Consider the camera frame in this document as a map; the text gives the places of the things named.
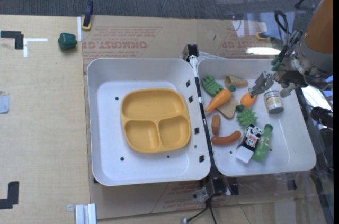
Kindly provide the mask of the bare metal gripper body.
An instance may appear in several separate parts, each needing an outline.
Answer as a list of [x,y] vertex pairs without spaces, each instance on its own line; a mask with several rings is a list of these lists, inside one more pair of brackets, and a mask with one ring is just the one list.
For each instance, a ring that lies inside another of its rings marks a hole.
[[280,84],[300,86],[325,86],[326,60],[315,58],[280,58],[273,59],[274,79]]

